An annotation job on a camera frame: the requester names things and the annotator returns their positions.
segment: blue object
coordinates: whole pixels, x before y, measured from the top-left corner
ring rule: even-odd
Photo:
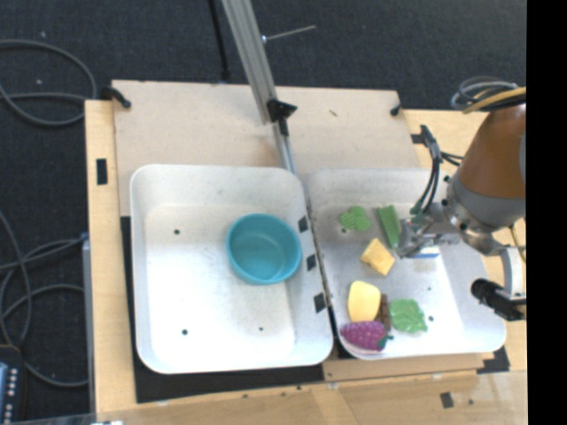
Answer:
[[[242,280],[269,285],[289,279],[299,268],[301,244],[283,220],[248,214],[234,222],[226,240],[230,265]]]

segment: yellow toy food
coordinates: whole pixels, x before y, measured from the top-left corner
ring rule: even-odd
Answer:
[[[382,275],[388,275],[395,258],[380,241],[374,238],[361,255],[361,261],[368,263]]]
[[[348,293],[348,315],[352,322],[372,321],[378,315],[382,293],[370,283],[357,280]]]

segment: wooden table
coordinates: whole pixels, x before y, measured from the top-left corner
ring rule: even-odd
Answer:
[[[346,100],[356,96],[352,90],[345,93]],[[527,422],[525,322],[507,323],[509,372],[477,375],[477,369],[492,354],[379,364],[331,355],[323,363],[325,382],[138,404],[121,247],[115,105],[93,100],[85,106],[94,395],[99,420],[370,424],[381,417],[384,423],[417,418],[420,423],[457,423],[464,419],[479,423]],[[484,116],[403,111],[396,118],[407,125],[409,133],[418,133],[421,124],[427,125],[444,151],[463,154]],[[427,150],[418,145],[415,149],[418,162],[429,167]],[[99,159],[106,163],[107,178],[102,185],[97,170]],[[444,165],[444,170],[452,173],[451,166]],[[524,241],[524,227],[519,225],[517,233]],[[508,230],[500,232],[498,238],[512,243]],[[498,281],[502,274],[500,261],[487,259],[485,264],[491,278]]]

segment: blue bowl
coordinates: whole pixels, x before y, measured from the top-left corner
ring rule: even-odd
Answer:
[[[269,285],[289,279],[299,268],[299,238],[271,214],[248,214],[234,222],[226,239],[229,262],[245,282]]]

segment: black floor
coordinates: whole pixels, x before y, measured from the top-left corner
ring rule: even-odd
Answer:
[[[230,79],[242,66],[216,0]],[[267,45],[276,85],[395,89],[406,108],[448,109],[458,84],[492,75],[525,85],[527,0],[252,0],[260,30],[274,35],[316,30]],[[78,57],[99,91],[113,79],[221,79],[221,57],[206,0],[0,0],[0,40],[48,43]],[[65,91],[91,96],[89,80],[58,53],[0,44],[0,85],[11,94]],[[45,120],[82,107],[64,101],[18,101]],[[21,252],[88,231],[82,120],[45,127],[0,100],[0,211]],[[0,224],[0,266],[17,259]],[[27,266],[30,289],[82,285],[80,245]],[[19,270],[0,272],[4,312],[25,295]],[[56,290],[6,317],[9,336],[31,367],[58,381],[86,375],[82,295]],[[86,413],[84,387],[52,386],[30,375],[27,419]]]

